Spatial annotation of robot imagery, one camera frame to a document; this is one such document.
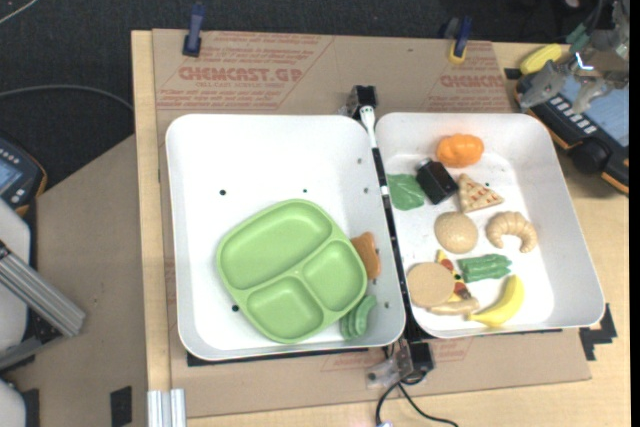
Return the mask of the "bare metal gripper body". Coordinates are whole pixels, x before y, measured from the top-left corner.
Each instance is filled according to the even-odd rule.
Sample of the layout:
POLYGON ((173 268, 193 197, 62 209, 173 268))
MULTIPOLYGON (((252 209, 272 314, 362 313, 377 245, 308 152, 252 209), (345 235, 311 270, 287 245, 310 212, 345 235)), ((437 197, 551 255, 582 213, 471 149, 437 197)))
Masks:
POLYGON ((586 76, 625 82, 629 72, 629 0, 612 0, 601 15, 591 15, 569 37, 571 69, 586 76))

